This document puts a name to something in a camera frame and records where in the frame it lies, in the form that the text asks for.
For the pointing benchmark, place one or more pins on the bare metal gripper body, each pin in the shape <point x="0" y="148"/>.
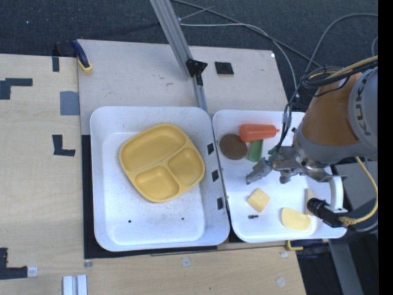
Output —
<point x="296" y="161"/>

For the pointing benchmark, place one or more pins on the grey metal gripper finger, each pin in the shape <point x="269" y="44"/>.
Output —
<point x="285" y="176"/>
<point x="259" y="171"/>

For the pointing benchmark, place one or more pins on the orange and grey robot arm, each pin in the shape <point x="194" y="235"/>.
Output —
<point x="328" y="124"/>

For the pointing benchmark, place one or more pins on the green toy vegetable piece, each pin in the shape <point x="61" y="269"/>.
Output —
<point x="255" y="151"/>

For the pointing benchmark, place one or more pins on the yellow cheese wedge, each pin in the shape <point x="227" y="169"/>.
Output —
<point x="258" y="200"/>

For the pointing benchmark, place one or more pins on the pale yellow slice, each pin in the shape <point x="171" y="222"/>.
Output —
<point x="308" y="195"/>

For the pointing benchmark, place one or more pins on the brown round biscuit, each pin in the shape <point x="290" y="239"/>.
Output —
<point x="232" y="147"/>

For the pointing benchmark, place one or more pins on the orange carrot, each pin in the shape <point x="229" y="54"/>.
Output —
<point x="256" y="132"/>

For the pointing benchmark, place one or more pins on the yellow round crisp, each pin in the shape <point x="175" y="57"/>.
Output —
<point x="295" y="220"/>

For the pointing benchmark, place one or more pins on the small black screw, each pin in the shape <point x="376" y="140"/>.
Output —
<point x="253" y="217"/>

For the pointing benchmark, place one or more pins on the white plastic tray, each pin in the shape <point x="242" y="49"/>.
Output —
<point x="153" y="226"/>
<point x="270" y="226"/>

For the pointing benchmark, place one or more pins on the yellow divided plate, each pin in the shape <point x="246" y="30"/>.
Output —
<point x="161" y="163"/>

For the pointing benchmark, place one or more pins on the black cylinder on white bracket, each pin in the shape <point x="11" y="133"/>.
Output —
<point x="336" y="192"/>

